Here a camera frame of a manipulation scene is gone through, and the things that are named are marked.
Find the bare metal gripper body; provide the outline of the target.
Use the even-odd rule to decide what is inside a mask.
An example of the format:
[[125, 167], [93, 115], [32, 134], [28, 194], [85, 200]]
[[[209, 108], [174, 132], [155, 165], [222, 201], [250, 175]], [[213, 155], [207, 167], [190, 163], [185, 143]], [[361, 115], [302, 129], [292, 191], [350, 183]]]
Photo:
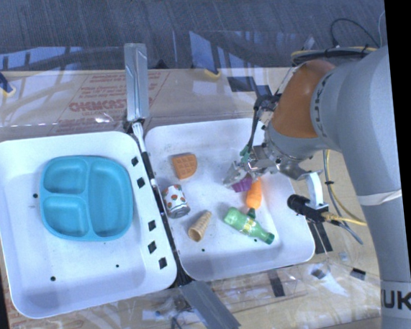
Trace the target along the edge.
[[241, 161], [244, 170], [251, 175], [253, 179], [257, 179], [269, 174], [282, 173], [283, 175], [297, 180], [302, 178], [302, 168], [299, 164], [301, 159], [292, 158], [277, 149], [263, 145], [254, 146], [250, 152], [243, 156]]

